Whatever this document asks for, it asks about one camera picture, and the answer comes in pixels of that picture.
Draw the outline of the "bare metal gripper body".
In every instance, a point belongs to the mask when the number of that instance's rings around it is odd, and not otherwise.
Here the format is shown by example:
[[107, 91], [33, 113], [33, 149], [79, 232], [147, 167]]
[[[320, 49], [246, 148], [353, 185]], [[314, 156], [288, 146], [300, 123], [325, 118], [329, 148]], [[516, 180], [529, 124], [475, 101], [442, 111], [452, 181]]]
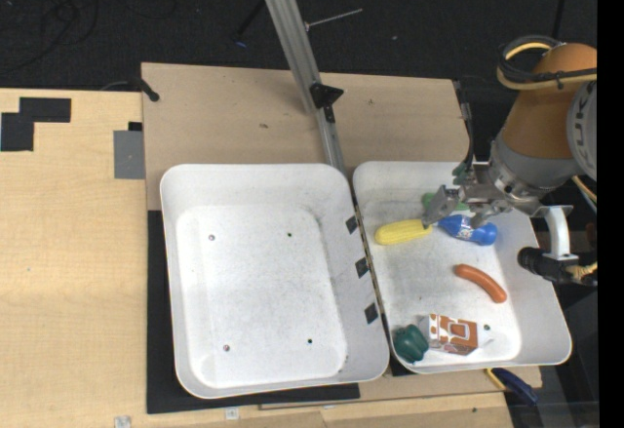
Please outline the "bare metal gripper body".
[[496, 162], [460, 163], [456, 167], [456, 185], [460, 201], [476, 215], [489, 217], [517, 210], [529, 216], [540, 216], [544, 189], [514, 175]]

